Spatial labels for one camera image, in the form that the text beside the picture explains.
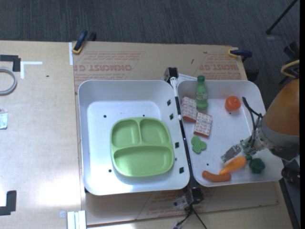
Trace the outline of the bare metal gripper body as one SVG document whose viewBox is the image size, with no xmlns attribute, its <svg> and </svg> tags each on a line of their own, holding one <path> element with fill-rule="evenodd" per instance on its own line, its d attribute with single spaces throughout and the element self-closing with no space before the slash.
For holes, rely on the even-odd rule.
<svg viewBox="0 0 305 229">
<path fill-rule="evenodd" d="M 257 139 L 256 134 L 252 134 L 245 140 L 241 140 L 240 147 L 246 155 L 254 155 L 264 149 L 263 144 Z"/>
</svg>

